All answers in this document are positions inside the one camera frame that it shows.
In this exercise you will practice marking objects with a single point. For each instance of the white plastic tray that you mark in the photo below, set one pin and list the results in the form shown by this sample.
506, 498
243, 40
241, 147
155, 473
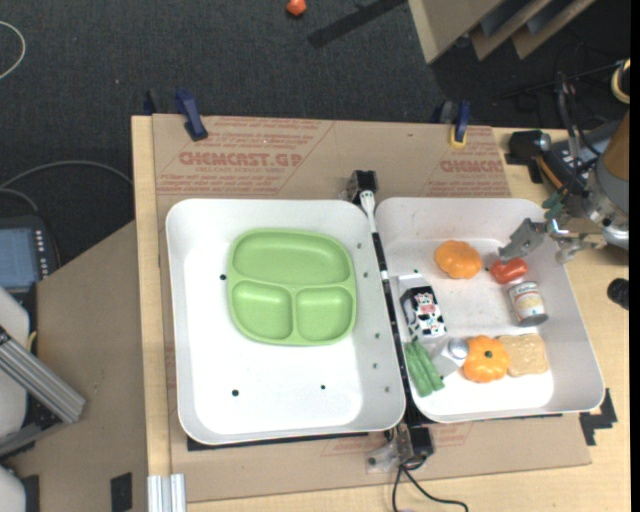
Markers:
280, 390
490, 310

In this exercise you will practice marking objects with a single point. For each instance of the green asparagus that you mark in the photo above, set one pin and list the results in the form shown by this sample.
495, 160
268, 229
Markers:
422, 370

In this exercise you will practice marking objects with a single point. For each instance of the tan bread slice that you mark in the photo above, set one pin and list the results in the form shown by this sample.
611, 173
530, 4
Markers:
525, 355

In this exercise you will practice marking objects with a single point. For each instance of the brown cardboard board red print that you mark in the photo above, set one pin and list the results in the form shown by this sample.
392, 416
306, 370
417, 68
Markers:
300, 165

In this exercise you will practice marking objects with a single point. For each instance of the small orange toy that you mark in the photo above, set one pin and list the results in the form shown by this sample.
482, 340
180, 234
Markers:
295, 6

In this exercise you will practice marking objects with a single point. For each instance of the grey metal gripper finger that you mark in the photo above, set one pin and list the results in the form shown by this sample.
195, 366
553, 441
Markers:
575, 246
522, 240

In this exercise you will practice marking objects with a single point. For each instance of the black round object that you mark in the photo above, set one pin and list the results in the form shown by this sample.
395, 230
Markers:
619, 292

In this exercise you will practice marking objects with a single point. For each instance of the orange pumpkin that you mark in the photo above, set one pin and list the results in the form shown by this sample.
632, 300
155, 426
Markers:
457, 259
485, 360

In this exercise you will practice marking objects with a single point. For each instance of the thin black and white rod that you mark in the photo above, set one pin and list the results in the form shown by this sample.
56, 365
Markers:
378, 245

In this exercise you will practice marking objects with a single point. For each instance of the green divided plate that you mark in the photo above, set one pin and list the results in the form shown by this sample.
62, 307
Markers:
292, 285

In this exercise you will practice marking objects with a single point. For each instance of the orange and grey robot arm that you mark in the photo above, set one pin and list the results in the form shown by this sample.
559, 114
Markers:
616, 165

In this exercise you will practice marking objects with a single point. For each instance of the red pepper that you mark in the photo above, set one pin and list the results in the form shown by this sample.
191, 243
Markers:
509, 271

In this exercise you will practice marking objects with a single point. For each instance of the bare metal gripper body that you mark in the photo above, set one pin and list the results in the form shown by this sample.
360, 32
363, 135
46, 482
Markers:
607, 227

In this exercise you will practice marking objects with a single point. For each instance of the small silver can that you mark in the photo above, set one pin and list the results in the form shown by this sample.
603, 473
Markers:
452, 352

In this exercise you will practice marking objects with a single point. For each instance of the small white soup can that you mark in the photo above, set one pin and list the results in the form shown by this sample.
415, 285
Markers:
527, 302

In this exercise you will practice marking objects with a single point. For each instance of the cow print milk carton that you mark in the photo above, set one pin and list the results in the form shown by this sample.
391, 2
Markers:
425, 312

